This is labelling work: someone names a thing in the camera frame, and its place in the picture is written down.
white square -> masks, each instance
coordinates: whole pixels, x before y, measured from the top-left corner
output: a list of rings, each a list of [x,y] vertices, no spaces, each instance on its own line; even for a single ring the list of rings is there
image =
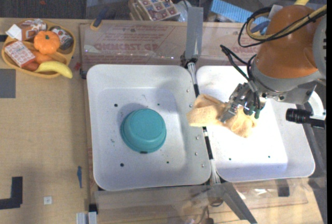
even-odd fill
[[[44,197],[44,205],[52,204],[52,197]]]

teal bowl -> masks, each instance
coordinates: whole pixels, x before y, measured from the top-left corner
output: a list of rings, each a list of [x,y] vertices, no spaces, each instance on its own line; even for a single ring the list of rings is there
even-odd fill
[[[166,139],[165,121],[151,109],[139,109],[128,114],[120,130],[126,145],[139,153],[158,150]]]

orange pumpkin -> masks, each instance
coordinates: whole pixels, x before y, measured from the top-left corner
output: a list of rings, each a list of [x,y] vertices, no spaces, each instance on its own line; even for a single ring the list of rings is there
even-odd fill
[[[42,54],[55,53],[60,44],[60,38],[53,31],[40,31],[34,38],[34,47]]]

red and white box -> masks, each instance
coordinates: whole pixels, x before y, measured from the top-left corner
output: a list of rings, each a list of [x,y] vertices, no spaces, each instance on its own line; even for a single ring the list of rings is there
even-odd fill
[[[5,47],[5,53],[19,66],[24,67],[33,62],[36,56],[21,41],[14,41]]]

gray square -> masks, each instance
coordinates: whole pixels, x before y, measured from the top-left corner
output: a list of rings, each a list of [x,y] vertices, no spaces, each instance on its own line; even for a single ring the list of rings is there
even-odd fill
[[[0,99],[16,97],[16,70],[0,69]]]

